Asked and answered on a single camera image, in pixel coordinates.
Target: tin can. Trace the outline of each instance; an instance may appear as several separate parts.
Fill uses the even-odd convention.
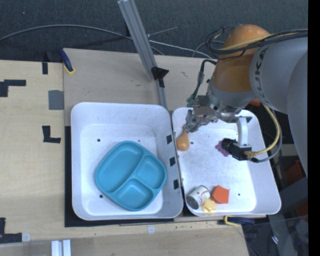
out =
[[[198,186],[187,197],[186,203],[192,208],[197,210],[205,200],[210,198],[210,192],[205,186]]]

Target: blue divided plate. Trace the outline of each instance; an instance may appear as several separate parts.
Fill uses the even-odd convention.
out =
[[[133,141],[112,148],[95,170],[95,183],[119,206],[140,211],[158,195],[167,179],[164,164]]]

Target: orange toy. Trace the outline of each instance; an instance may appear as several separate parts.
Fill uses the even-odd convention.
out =
[[[220,204],[227,204],[229,202],[229,189],[218,185],[211,193],[212,198]]]

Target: gray floor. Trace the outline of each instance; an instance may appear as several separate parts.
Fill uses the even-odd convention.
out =
[[[308,27],[307,0],[135,0],[135,3],[153,41],[188,49],[195,49],[210,32],[226,25],[255,24],[270,33]],[[14,32],[53,24],[86,25],[126,34],[117,0],[0,0],[0,59],[42,61],[46,51],[55,56],[61,48],[136,52],[130,40],[82,28],[39,29],[1,40]],[[168,46],[154,43],[152,46],[165,55],[192,55],[190,51]],[[201,51],[208,54],[205,47]]]

